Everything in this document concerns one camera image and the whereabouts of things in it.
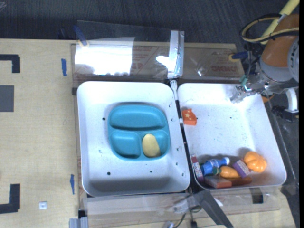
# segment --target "blue divided plate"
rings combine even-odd
[[[161,155],[148,158],[143,154],[142,140],[153,134]],[[158,108],[143,104],[115,107],[108,117],[108,137],[113,153],[122,159],[143,161],[164,156],[170,147],[170,134],[165,114]]]

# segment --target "white tray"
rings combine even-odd
[[[77,90],[82,184],[91,196],[180,192],[190,172],[172,90],[161,83],[85,82]],[[110,146],[107,118],[123,104],[158,107],[167,118],[171,145],[160,159],[124,160]]]
[[[189,152],[196,154],[199,162],[228,156],[233,163],[247,151],[256,151],[266,159],[266,170],[251,172],[251,184],[229,189],[282,185],[286,170],[262,97],[252,95],[233,104],[230,97],[234,87],[187,83],[178,88],[181,109],[192,109],[197,117],[196,126],[184,125]]]

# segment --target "blue bottle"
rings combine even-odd
[[[217,159],[211,159],[209,161],[206,161],[201,167],[201,171],[203,173],[203,176],[213,174],[212,169],[214,167],[220,168],[222,165],[229,165],[230,159],[228,157],[224,157],[221,160]]]

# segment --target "toy food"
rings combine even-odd
[[[218,189],[218,188],[230,188],[232,187],[232,182],[222,178],[220,176],[206,176],[205,183]]]
[[[240,175],[238,174],[238,172],[229,166],[222,166],[220,167],[221,172],[220,172],[220,176],[224,177],[224,178],[236,178],[236,177],[240,177]]]
[[[206,163],[204,163],[200,169],[201,172],[203,173],[203,175],[209,175],[209,174],[213,174],[213,168],[217,167],[220,168],[222,165],[228,165],[230,163],[230,159],[228,157],[224,157],[221,160],[217,160],[217,159],[211,159],[206,161]]]
[[[182,119],[184,121],[184,124],[186,125],[196,125],[197,119],[195,114],[192,112],[192,109],[183,110],[181,112]]]
[[[252,183],[252,178],[249,176],[245,178],[237,177],[237,178],[225,178],[225,179],[231,181],[233,187]]]
[[[199,182],[204,182],[204,176],[203,176],[203,173],[201,172],[200,164],[199,164],[198,159],[196,158],[196,154],[191,155],[191,161],[193,164],[193,168],[194,168],[197,180]]]
[[[256,172],[263,172],[267,166],[267,162],[264,157],[254,151],[249,151],[246,153],[244,162],[249,169]]]
[[[142,139],[142,150],[145,156],[149,158],[161,155],[160,147],[154,135],[148,133]]]
[[[250,174],[250,169],[246,166],[246,164],[242,160],[238,160],[235,162],[232,167],[238,172],[238,174],[245,178]]]
[[[222,172],[220,168],[213,167],[212,168],[212,175],[219,175]]]

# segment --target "wooden board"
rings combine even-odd
[[[18,54],[21,73],[0,61],[0,85],[14,86],[14,112],[0,113],[0,201],[20,183],[20,209],[0,214],[0,227],[68,227],[79,207],[70,41],[0,40]],[[67,76],[61,59],[67,60]],[[75,180],[75,194],[70,184]],[[39,202],[47,201],[47,209]]]

